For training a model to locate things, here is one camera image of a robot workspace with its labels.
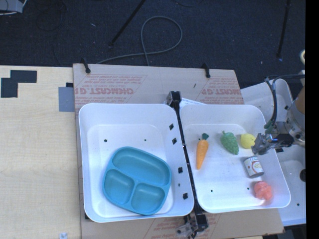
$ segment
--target tray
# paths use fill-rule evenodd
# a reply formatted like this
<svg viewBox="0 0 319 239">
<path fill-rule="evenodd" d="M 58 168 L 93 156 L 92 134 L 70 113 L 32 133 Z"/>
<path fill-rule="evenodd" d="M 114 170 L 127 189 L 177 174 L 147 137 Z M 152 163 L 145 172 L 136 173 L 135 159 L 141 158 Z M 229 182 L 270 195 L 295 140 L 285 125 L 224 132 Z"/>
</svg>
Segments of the tray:
<svg viewBox="0 0 319 239">
<path fill-rule="evenodd" d="M 175 111 L 164 104 L 84 105 L 79 131 L 86 215 L 98 223 L 174 217 L 189 214 L 194 206 Z M 113 204 L 103 193 L 103 176 L 112 155 L 122 147 L 136 148 L 164 160 L 171 170 L 171 185 L 163 206 L 142 215 Z"/>
<path fill-rule="evenodd" d="M 151 215 L 163 206 L 170 184 L 171 171 L 164 160 L 146 151 L 122 147 L 109 161 L 102 190 L 111 203 Z"/>
<path fill-rule="evenodd" d="M 228 152 L 221 144 L 222 131 L 257 135 L 264 132 L 265 119 L 252 105 L 188 105 L 180 110 L 186 148 L 200 206 L 210 213 L 283 208 L 290 202 L 290 192 L 272 149 L 258 155 L 264 175 L 250 178 L 243 161 L 253 156 L 251 149 L 239 144 L 239 154 Z M 196 148 L 203 133 L 209 149 L 201 169 L 196 169 Z M 272 186 L 273 198 L 265 201 L 254 196 L 253 186 L 264 180 Z"/>
</svg>

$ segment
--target cardboard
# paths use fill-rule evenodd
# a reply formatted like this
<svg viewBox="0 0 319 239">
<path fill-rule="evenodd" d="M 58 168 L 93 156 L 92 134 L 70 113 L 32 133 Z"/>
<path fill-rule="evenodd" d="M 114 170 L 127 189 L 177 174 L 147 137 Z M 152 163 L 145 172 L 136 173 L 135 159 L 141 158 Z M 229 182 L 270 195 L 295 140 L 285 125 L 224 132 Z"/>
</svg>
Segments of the cardboard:
<svg viewBox="0 0 319 239">
<path fill-rule="evenodd" d="M 88 66 L 90 74 L 83 64 L 73 65 L 82 238 L 180 238 L 176 228 L 184 224 L 183 217 L 103 224 L 85 218 L 78 112 L 87 103 L 163 103 L 170 91 L 205 104 L 244 104 L 235 72 L 210 69 L 211 77 L 206 78 L 205 70 L 197 68 Z M 209 227 L 197 234 L 199 239 L 280 234 L 284 230 L 277 209 L 205 214 Z"/>
</svg>

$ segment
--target black clamp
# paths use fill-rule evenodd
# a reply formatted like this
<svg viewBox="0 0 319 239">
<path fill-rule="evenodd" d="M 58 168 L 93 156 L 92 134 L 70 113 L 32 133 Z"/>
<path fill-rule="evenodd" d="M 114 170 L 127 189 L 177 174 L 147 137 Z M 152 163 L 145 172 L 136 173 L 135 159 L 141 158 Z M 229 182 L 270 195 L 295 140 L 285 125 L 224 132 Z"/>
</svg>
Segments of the black clamp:
<svg viewBox="0 0 319 239">
<path fill-rule="evenodd" d="M 209 74 L 209 68 L 208 65 L 206 63 L 202 64 L 201 66 L 202 69 L 205 69 L 205 73 L 206 73 L 206 78 L 210 78 L 210 74 Z"/>
<path fill-rule="evenodd" d="M 91 69 L 89 68 L 88 62 L 86 62 L 85 58 L 81 58 L 81 64 L 84 64 L 85 72 L 89 74 L 91 72 Z"/>
</svg>

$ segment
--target can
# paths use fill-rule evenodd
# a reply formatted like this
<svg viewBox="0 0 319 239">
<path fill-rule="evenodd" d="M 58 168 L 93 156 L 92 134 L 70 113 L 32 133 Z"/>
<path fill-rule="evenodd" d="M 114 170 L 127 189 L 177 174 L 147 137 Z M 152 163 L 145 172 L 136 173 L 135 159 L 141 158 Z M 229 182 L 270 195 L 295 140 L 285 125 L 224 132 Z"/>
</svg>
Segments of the can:
<svg viewBox="0 0 319 239">
<path fill-rule="evenodd" d="M 246 170 L 249 174 L 249 177 L 256 178 L 256 177 L 264 174 L 264 170 L 263 170 L 261 163 L 259 162 L 257 156 L 252 156 L 252 157 L 246 158 L 244 160 L 244 164 L 245 164 Z"/>
</svg>

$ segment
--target wooden surface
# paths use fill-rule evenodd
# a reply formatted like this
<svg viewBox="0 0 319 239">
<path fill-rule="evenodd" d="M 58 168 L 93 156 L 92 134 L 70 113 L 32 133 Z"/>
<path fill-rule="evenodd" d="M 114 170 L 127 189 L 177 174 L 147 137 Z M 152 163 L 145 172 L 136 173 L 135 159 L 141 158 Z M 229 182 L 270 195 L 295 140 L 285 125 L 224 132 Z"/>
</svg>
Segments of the wooden surface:
<svg viewBox="0 0 319 239">
<path fill-rule="evenodd" d="M 81 238 L 75 114 L 59 112 L 58 87 L 72 68 L 37 70 L 18 98 L 0 98 L 0 238 Z"/>
</svg>

